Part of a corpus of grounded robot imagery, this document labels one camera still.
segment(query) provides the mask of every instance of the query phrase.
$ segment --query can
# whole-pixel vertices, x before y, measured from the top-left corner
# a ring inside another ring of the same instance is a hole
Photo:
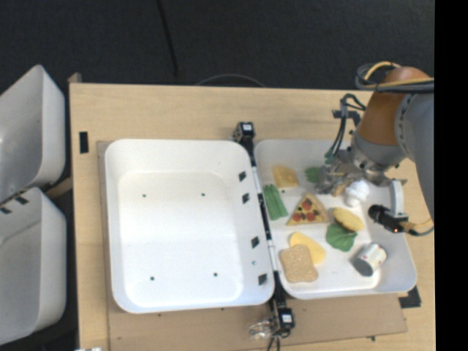
[[[353,265],[362,276],[370,277],[386,259],[387,252],[382,246],[377,243],[370,243],[356,257]]]

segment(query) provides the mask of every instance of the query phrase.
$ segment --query toy pizza slice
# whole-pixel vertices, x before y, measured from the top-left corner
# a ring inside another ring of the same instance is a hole
[[[323,204],[314,195],[308,192],[295,207],[286,225],[296,226],[328,221],[330,221],[330,217]]]

